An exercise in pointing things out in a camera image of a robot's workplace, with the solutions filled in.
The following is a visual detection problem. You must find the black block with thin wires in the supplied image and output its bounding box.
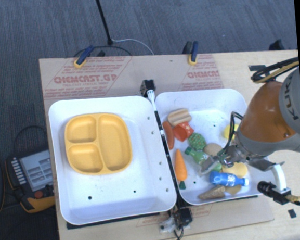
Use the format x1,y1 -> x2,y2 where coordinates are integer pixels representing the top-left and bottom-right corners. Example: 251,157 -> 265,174
139,78 -> 157,97
173,206 -> 194,226

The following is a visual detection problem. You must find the tan flat biscuit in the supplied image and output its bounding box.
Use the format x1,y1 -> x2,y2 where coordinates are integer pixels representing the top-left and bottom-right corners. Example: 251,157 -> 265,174
224,184 -> 243,196

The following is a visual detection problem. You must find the black cylinder on white bracket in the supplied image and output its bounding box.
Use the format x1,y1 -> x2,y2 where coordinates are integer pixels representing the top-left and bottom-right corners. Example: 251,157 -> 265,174
255,161 -> 294,208

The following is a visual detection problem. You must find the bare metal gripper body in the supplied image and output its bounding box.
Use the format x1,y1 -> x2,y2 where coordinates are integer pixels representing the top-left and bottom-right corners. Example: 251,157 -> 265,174
216,143 -> 252,169

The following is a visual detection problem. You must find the thin black and white rod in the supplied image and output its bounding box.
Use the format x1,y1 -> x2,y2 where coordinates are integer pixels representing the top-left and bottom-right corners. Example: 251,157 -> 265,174
146,87 -> 186,209

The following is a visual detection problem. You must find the white plastic tray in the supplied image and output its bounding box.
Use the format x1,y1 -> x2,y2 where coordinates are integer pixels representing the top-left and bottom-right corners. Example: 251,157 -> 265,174
153,83 -> 278,209
47,90 -> 180,228

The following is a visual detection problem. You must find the tan hot dog bun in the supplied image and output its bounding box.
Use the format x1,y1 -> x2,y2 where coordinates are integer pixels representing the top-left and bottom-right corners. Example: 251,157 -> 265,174
166,107 -> 193,128

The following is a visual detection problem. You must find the yellow flat chip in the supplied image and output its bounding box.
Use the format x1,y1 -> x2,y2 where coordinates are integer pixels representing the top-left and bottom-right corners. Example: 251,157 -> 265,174
220,160 -> 250,180

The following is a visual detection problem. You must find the brown cardboard board red print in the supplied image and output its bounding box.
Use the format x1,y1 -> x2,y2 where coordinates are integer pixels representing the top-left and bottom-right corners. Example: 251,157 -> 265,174
38,39 -> 277,240

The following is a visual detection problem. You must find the tan ice cream cone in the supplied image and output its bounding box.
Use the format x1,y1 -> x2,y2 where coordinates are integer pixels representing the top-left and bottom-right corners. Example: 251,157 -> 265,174
197,184 -> 227,201

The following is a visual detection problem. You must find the blue bottle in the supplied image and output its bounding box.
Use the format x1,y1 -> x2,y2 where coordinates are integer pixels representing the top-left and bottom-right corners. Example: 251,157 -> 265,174
208,167 -> 250,190

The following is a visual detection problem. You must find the orange carrot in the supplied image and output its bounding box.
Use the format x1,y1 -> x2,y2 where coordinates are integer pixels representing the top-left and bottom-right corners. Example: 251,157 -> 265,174
173,148 -> 189,191

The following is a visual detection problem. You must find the yellow divided plate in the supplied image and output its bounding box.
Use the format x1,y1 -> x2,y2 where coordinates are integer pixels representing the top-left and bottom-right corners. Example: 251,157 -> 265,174
62,110 -> 135,179

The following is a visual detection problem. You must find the orange sausage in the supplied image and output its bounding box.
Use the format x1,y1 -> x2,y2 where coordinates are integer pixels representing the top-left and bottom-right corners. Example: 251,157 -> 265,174
162,120 -> 177,151

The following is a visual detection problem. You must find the yellow round toy fruit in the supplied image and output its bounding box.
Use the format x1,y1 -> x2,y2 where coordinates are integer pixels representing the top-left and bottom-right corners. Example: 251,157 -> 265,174
223,123 -> 241,141

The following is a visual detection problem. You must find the green bumpy toy fruit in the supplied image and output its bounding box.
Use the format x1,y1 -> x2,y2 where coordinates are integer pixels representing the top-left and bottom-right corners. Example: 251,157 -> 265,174
187,131 -> 208,152

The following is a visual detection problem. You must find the green bottle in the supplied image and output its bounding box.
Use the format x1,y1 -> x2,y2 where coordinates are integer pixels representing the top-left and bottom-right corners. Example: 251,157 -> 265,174
184,144 -> 224,176

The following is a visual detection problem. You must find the tan round biscuit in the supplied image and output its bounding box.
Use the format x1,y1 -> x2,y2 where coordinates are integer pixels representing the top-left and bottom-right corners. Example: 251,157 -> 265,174
202,142 -> 224,158

